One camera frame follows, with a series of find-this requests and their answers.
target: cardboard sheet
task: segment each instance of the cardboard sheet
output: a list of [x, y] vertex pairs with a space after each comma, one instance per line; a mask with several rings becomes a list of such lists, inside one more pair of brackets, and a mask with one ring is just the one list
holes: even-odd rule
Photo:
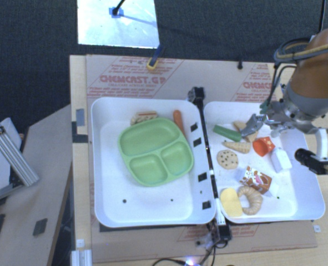
[[[263, 102], [270, 92], [267, 64], [202, 60], [161, 59], [148, 71], [148, 58], [89, 55], [87, 66], [88, 135], [91, 136], [90, 107], [102, 96], [148, 99], [185, 99], [194, 86], [205, 88], [210, 101]], [[93, 262], [141, 260], [203, 255], [196, 242], [207, 227], [177, 226], [110, 229], [94, 214], [93, 163], [89, 161]], [[232, 226], [233, 239], [217, 253], [255, 252], [316, 247], [310, 221], [277, 222]]]

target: green divided plate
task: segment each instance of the green divided plate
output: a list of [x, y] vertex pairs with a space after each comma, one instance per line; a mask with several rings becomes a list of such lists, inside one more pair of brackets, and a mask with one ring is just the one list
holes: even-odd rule
[[175, 123], [155, 118], [125, 129], [119, 151], [133, 177], [145, 186], [158, 186], [188, 173], [193, 154]]

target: cable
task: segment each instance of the cable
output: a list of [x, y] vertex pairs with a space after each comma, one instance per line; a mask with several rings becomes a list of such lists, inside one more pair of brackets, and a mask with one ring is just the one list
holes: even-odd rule
[[297, 53], [289, 53], [289, 54], [284, 54], [285, 49], [290, 49], [296, 46], [300, 46], [302, 44], [305, 44], [305, 39], [297, 39], [297, 40], [292, 40], [290, 42], [287, 42], [283, 44], [274, 54], [274, 58], [277, 62], [295, 62], [297, 60], [302, 60], [302, 59], [307, 59], [311, 58], [320, 54], [328, 53], [328, 44], [321, 45], [316, 48], [308, 49], [308, 50], [303, 50]]
[[159, 260], [155, 261], [152, 266], [157, 265], [161, 261], [171, 261], [171, 262], [174, 262], [174, 263], [179, 264], [179, 265], [185, 265], [186, 264], [186, 262], [184, 262], [182, 260], [176, 260], [176, 259], [171, 259], [171, 258], [162, 258], [162, 259], [159, 259]]
[[296, 68], [296, 66], [293, 66], [293, 65], [286, 65], [284, 66], [283, 68], [281, 68], [281, 70], [279, 71], [279, 74], [277, 75], [277, 71], [278, 71], [278, 68], [281, 64], [276, 64], [275, 65], [275, 71], [274, 71], [274, 76], [273, 76], [273, 81], [272, 81], [272, 85], [271, 85], [271, 90], [270, 90], [270, 94], [268, 96], [268, 98], [266, 99], [266, 107], [270, 105], [270, 102], [271, 102], [271, 99], [273, 97], [273, 94], [280, 82], [280, 79], [281, 79], [281, 75], [282, 75], [282, 72], [286, 69], [286, 68]]
[[321, 10], [320, 10], [319, 31], [318, 32], [321, 32], [323, 30], [325, 6], [326, 6], [326, 0], [323, 0], [322, 4], [321, 4]]
[[227, 245], [228, 245], [228, 241], [224, 241], [223, 246], [219, 247], [218, 244], [217, 244], [217, 245], [216, 245], [216, 248], [217, 248], [217, 249], [223, 249], [223, 248], [225, 248]]
[[213, 265], [214, 265], [214, 260], [215, 260], [215, 250], [216, 250], [216, 247], [213, 248], [213, 259], [212, 259], [212, 262], [210, 263], [210, 266], [213, 266]]
[[202, 258], [202, 260], [198, 263], [199, 265], [203, 265], [203, 263], [206, 262], [206, 260], [208, 259], [209, 255], [212, 253], [213, 249], [215, 249], [215, 245], [211, 247], [210, 250], [206, 251], [206, 255], [204, 255], [204, 257]]

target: metal frame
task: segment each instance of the metal frame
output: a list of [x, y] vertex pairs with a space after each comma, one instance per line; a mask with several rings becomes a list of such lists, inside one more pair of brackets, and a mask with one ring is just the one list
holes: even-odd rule
[[[31, 186], [39, 180], [38, 175], [33, 171], [33, 169], [26, 162], [20, 150], [12, 142], [11, 138], [8, 136], [7, 131], [0, 123], [0, 152], [6, 158], [6, 160], [11, 165], [13, 171], [18, 176], [19, 180], [24, 186]], [[18, 188], [13, 188], [9, 185], [0, 190], [0, 199], [12, 193], [12, 191]]]

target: toy food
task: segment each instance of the toy food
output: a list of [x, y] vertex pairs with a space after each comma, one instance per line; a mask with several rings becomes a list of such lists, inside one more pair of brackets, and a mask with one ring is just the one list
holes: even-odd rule
[[240, 217], [243, 209], [235, 189], [227, 188], [219, 196], [224, 211], [230, 217]]
[[[244, 129], [244, 128], [246, 127], [246, 124], [245, 124], [244, 122], [241, 122], [241, 121], [234, 121], [233, 124], [234, 124], [234, 126], [235, 126], [236, 128], [238, 128], [239, 131], [241, 131], [242, 129]], [[250, 134], [250, 135], [244, 137], [244, 139], [245, 139], [247, 142], [252, 143], [252, 142], [255, 141], [255, 139], [256, 139], [258, 133], [259, 133], [259, 132], [256, 131], [256, 132], [254, 132], [254, 133], [252, 133], [252, 134]]]
[[239, 142], [241, 140], [241, 134], [240, 132], [234, 131], [234, 130], [230, 130], [228, 128], [219, 126], [219, 125], [215, 125], [213, 128], [213, 132], [224, 136], [230, 140], [233, 140], [235, 142]]
[[217, 162], [226, 170], [233, 170], [238, 166], [238, 156], [230, 150], [219, 151], [217, 154]]
[[251, 143], [244, 142], [223, 142], [223, 145], [243, 154], [247, 154], [251, 148]]
[[261, 194], [265, 194], [269, 190], [272, 180], [270, 176], [248, 166], [239, 182], [243, 185], [253, 187]]
[[291, 161], [288, 158], [286, 151], [281, 148], [274, 148], [271, 153], [271, 161], [274, 164], [276, 172], [281, 172], [292, 168]]
[[132, 119], [130, 120], [130, 124], [134, 125], [146, 120], [157, 118], [158, 114], [156, 111], [143, 111], [143, 112], [137, 112]]
[[272, 143], [270, 137], [263, 137], [263, 138], [258, 138], [253, 142], [253, 147], [255, 152], [263, 157], [269, 152], [271, 152], [274, 148], [275, 145]]
[[182, 134], [185, 135], [185, 130], [184, 130], [183, 122], [182, 122], [181, 111], [175, 110], [174, 113], [173, 113], [173, 118], [174, 118], [175, 124], [179, 127]]
[[243, 208], [243, 212], [247, 215], [255, 215], [263, 203], [263, 197], [254, 188], [249, 186], [241, 186], [238, 191], [238, 197], [245, 195], [249, 201], [249, 208]]

